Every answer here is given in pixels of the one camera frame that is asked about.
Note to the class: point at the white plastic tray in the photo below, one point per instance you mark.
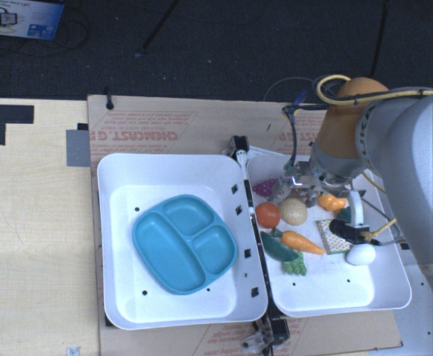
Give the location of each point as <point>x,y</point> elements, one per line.
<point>172,173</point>
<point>324,287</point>

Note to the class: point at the orange carrot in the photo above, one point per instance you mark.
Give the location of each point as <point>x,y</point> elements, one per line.
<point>300,241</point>

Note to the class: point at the blue divided plate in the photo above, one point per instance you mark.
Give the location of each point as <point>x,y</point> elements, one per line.
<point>183,243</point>

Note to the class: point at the red tomato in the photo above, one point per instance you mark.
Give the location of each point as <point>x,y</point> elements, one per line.
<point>267,215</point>

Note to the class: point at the dark green pepper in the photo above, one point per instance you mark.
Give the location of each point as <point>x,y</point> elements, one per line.
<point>276,248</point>

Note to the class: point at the white egg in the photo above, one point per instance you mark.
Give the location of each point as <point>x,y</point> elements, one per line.
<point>361,254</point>

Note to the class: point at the brown cardboard board red print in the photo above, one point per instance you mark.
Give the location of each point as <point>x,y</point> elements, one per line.
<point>201,128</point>

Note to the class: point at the light green leafy vegetable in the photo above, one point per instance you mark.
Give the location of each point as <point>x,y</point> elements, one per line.
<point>295,267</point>

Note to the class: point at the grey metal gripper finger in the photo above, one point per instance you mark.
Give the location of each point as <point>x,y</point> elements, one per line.
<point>313,197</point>
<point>279,191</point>

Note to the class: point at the orange croissant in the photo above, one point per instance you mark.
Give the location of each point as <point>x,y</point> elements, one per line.
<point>331,202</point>

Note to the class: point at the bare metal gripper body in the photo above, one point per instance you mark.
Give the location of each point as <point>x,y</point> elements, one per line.
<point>313,178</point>

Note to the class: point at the blue and white cardboard box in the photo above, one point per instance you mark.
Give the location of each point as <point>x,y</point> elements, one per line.
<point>23,13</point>

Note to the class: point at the patterned small carton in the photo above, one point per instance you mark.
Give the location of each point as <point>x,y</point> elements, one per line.
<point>331,241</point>

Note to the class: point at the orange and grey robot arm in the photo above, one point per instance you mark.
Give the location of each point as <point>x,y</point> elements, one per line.
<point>398,150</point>

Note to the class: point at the black cylinder on white bracket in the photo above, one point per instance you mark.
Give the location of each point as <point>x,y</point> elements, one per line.
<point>355,208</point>

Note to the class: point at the dark green small vegetable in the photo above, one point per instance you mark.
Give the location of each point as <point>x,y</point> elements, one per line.
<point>344,214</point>

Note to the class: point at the thin black and white rod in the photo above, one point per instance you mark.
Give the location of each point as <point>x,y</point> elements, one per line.
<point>249,195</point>

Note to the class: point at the purple grapes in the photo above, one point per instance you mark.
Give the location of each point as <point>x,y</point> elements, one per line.
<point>264,187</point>

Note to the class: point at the cream round potato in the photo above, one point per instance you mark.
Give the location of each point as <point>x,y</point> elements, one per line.
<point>293,211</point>

